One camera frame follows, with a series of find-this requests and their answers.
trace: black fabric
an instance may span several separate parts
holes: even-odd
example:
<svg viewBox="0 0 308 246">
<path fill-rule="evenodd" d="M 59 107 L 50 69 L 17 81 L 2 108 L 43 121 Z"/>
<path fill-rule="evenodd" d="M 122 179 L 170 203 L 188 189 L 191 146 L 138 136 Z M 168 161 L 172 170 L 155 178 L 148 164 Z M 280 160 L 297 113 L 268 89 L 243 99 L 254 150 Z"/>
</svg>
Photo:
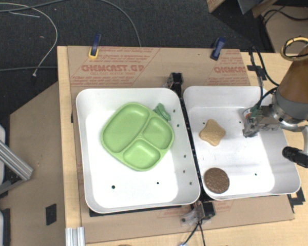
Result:
<svg viewBox="0 0 308 246">
<path fill-rule="evenodd" d="M 52 0 L 0 0 L 35 5 Z M 107 0 L 121 7 L 134 21 L 143 47 L 209 48 L 217 37 L 226 38 L 226 48 L 247 51 L 264 46 L 258 19 L 242 15 L 236 0 L 226 0 L 212 14 L 206 0 Z M 0 9 L 12 6 L 0 6 Z M 137 47 L 128 19 L 116 8 L 87 0 L 68 1 L 38 8 L 56 24 L 58 46 L 90 46 L 96 32 L 103 46 Z M 32 10 L 20 12 L 35 14 Z M 37 66 L 50 49 L 55 31 L 45 17 L 0 13 L 0 68 Z M 56 66 L 53 50 L 43 66 Z M 56 70 L 0 72 L 0 120 L 17 110 L 57 81 Z"/>
</svg>

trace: wooden table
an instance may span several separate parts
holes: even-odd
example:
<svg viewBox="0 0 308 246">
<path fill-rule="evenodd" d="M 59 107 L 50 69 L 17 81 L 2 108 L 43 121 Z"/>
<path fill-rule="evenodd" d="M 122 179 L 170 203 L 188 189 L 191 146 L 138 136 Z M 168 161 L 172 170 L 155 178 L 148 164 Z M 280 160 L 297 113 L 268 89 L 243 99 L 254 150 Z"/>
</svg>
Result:
<svg viewBox="0 0 308 246">
<path fill-rule="evenodd" d="M 241 53 L 245 65 L 250 65 L 249 55 Z M 67 47 L 58 47 L 58 69 L 59 69 L 59 92 L 61 112 L 61 134 L 62 134 L 62 158 L 64 174 L 64 198 L 65 198 L 65 223 L 66 228 L 81 227 L 81 214 L 79 202 L 78 179 L 76 174 L 76 161 L 74 149 L 74 133 L 71 124 L 71 93 L 68 70 Z M 266 68 L 277 82 L 280 82 L 290 66 L 279 54 L 262 54 Z M 251 85 L 257 85 L 254 72 L 248 72 Z M 265 82 L 264 87 L 269 90 L 273 85 Z M 285 132 L 288 144 L 292 147 L 303 149 L 302 134 Z M 245 246 L 245 245 L 308 245 L 308 169 L 297 167 L 301 178 L 301 186 L 306 198 L 302 206 L 295 207 L 295 220 L 288 222 L 265 223 L 248 225 L 243 227 L 207 230 L 204 236 L 207 245 L 210 246 Z M 150 246 L 164 245 L 176 246 L 183 242 L 188 233 L 170 234 L 146 238 L 137 238 L 121 241 L 101 242 L 91 245 L 98 246 Z M 202 245 L 200 232 L 196 232 L 188 245 Z"/>
</svg>

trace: white tray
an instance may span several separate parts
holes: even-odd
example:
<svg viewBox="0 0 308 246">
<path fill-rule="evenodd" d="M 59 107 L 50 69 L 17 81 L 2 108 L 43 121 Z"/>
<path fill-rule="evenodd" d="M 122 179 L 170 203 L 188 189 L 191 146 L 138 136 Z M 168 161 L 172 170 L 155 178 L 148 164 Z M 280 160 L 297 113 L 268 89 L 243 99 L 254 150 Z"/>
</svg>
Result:
<svg viewBox="0 0 308 246">
<path fill-rule="evenodd" d="M 201 176 L 217 167 L 229 176 L 229 189 L 216 194 L 203 183 L 213 199 L 225 200 L 254 196 L 290 194 L 300 188 L 300 178 L 294 163 L 282 156 L 287 142 L 282 129 L 263 131 L 245 138 L 243 111 L 252 107 L 260 97 L 259 87 L 189 87 L 184 101 Z M 266 97 L 263 105 L 271 103 Z M 216 147 L 199 137 L 209 119 L 226 130 Z"/>
<path fill-rule="evenodd" d="M 101 129 L 129 102 L 150 109 L 162 103 L 171 115 L 174 143 L 151 170 L 135 171 L 111 156 L 100 141 Z M 76 98 L 82 148 L 85 198 L 98 213 L 179 206 L 195 202 L 200 185 L 180 101 L 172 90 L 86 89 Z"/>
</svg>

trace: blue clamp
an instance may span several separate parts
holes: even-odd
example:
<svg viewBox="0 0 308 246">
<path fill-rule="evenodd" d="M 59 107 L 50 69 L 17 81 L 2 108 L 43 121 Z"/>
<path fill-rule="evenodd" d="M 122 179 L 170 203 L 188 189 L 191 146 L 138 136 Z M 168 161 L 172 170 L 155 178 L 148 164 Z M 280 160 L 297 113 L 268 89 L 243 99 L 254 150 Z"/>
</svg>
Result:
<svg viewBox="0 0 308 246">
<path fill-rule="evenodd" d="M 220 55 L 220 51 L 223 48 L 223 46 L 225 45 L 225 43 L 226 43 L 226 39 L 224 37 L 220 37 L 216 40 L 216 42 L 213 46 L 214 50 L 211 54 L 212 59 L 214 59 L 216 61 L 218 60 L 218 57 Z"/>
<path fill-rule="evenodd" d="M 90 58 L 97 58 L 98 52 L 99 52 L 98 46 L 99 46 L 101 40 L 102 40 L 102 34 L 97 33 L 96 36 L 94 37 L 92 47 L 89 50 L 88 56 Z"/>
</svg>

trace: green toy object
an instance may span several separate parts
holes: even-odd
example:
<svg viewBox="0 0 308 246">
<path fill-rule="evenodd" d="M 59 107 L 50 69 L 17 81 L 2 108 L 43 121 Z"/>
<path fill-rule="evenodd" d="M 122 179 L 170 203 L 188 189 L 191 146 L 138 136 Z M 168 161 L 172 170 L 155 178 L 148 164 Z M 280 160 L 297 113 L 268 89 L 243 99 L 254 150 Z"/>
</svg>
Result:
<svg viewBox="0 0 308 246">
<path fill-rule="evenodd" d="M 137 102 L 127 103 L 102 129 L 102 145 L 130 168 L 150 170 L 160 162 L 174 141 L 174 131 L 168 119 L 170 115 L 162 104 L 153 111 Z"/>
</svg>

